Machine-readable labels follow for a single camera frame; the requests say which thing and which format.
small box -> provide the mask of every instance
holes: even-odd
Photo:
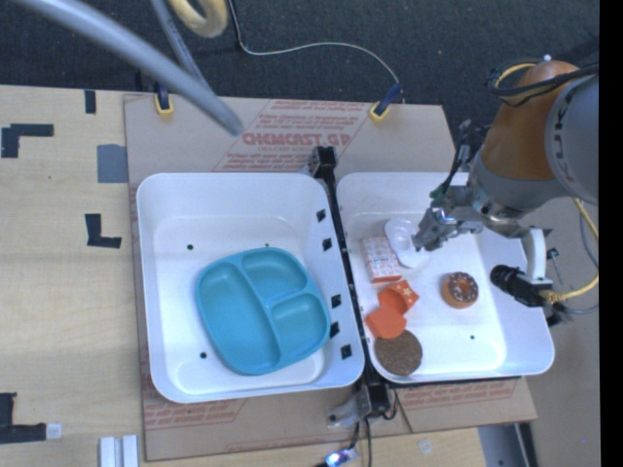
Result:
[[[398,257],[385,237],[361,239],[361,251],[372,283],[400,280],[402,272]]]

robotic hand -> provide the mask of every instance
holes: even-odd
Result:
[[[527,71],[515,88],[499,87],[521,69]],[[416,250],[432,251],[485,227],[521,238],[527,272],[498,266],[492,282],[526,305],[543,305],[543,293],[551,292],[544,235],[519,221],[551,198],[599,204],[599,66],[528,59],[494,71],[489,88],[504,104],[488,131],[465,131],[450,175],[431,193],[412,240]],[[461,168],[469,173],[466,185],[451,185]]]

cardboard sheet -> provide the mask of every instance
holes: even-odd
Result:
[[[147,460],[347,442],[351,431],[327,426],[328,408],[350,388],[243,400],[179,405],[154,388],[148,344],[136,190],[159,172],[307,171],[315,146],[336,148],[336,177],[354,171],[446,171],[454,147],[440,106],[392,105],[382,122],[370,104],[298,100],[224,99],[246,126],[234,138],[183,98],[161,117],[150,94],[125,99],[132,243],[141,349]],[[522,378],[400,389],[399,413],[373,424],[374,436],[453,429],[535,418]]]

white tray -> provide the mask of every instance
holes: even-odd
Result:
[[[136,200],[150,370],[167,399],[194,403],[342,387],[361,376],[363,347],[320,183],[296,173],[167,173],[145,179]],[[267,244],[308,270],[327,303],[333,335],[300,362],[243,376],[210,344],[195,279],[216,260]]]
[[[379,306],[377,295],[389,284],[370,282],[360,239],[385,236],[385,223],[393,218],[410,220],[417,228],[430,205],[429,193],[446,177],[446,173],[352,173],[340,181],[337,197],[362,318]],[[465,177],[460,173],[453,183],[464,183]],[[550,367],[554,346],[543,310],[518,303],[489,280],[496,265],[525,269],[519,239],[484,230],[419,254],[421,264],[403,268],[402,274],[421,296],[406,314],[407,329],[421,342],[421,365],[406,377],[389,373],[377,360],[374,337],[364,324],[372,363],[382,376],[413,384],[534,375]],[[450,307],[440,294],[444,275],[458,270],[474,276],[480,289],[476,304],[466,309]]]

blue divided plate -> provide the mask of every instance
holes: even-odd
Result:
[[[223,362],[259,376],[312,355],[329,338],[329,311],[312,278],[290,253],[263,247],[203,269],[195,296]]]

